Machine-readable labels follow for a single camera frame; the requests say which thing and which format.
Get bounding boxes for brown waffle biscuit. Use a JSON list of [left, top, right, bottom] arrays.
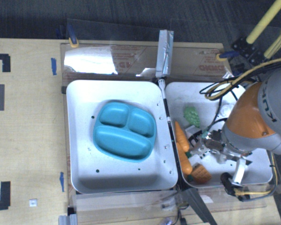
[[191, 163, 212, 185]]

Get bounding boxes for blue divided plate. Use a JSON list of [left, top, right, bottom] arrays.
[[92, 101, 157, 163]]

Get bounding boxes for white plastic tray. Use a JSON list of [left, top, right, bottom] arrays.
[[66, 79, 179, 195], [165, 82, 274, 188]]

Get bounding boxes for black cylinder on white bracket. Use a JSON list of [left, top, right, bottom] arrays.
[[220, 158, 247, 196]]

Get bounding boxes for brown cardboard board, red print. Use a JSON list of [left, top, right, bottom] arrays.
[[60, 40, 267, 218]]

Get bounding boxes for green grapes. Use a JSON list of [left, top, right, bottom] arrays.
[[183, 106, 201, 128]]

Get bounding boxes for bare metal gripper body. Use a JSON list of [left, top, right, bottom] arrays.
[[202, 129, 252, 162]]

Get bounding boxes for orange carrot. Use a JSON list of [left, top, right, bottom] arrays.
[[174, 121, 191, 153], [176, 142, 194, 181]]

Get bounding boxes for thin black and white rod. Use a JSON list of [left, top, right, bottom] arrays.
[[158, 78, 180, 181]]

